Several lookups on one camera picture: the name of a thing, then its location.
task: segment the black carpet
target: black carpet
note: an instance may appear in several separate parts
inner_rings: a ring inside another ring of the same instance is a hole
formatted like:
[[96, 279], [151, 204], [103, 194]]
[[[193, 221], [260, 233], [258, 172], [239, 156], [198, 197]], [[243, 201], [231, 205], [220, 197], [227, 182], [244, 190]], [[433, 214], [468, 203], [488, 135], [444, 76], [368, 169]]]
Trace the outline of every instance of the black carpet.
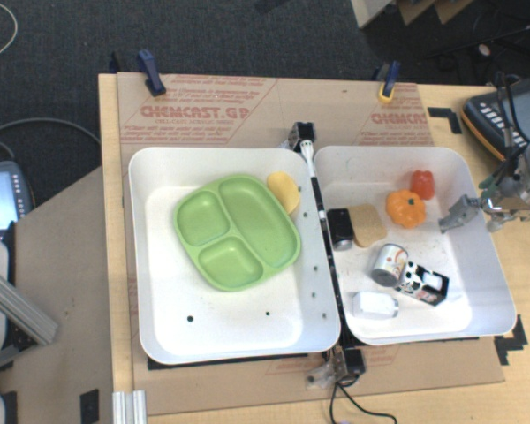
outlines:
[[[443, 25], [433, 8], [405, 26], [395, 6], [359, 29], [350, 0], [0, 0], [19, 22], [0, 55], [0, 125], [31, 117], [71, 121], [99, 135], [97, 77], [117, 52], [138, 71], [139, 50], [161, 72], [371, 80], [384, 62], [400, 81], [483, 85], [496, 71], [530, 77], [530, 30], [473, 49], [437, 50], [496, 37], [530, 23], [530, 0], [477, 0]], [[13, 24], [0, 9], [0, 47]], [[32, 123], [0, 132], [34, 189], [36, 204], [100, 165], [82, 132]], [[0, 160], [8, 155], [0, 148]]]

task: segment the green divided tray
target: green divided tray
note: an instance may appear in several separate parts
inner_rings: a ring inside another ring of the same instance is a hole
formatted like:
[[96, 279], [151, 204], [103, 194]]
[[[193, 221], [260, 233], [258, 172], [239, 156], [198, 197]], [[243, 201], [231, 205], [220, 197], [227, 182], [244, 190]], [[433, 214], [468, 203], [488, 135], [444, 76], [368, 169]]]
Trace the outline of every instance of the green divided tray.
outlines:
[[241, 291], [293, 264], [300, 236], [275, 195], [257, 178], [230, 175], [183, 198], [173, 223], [207, 281]]

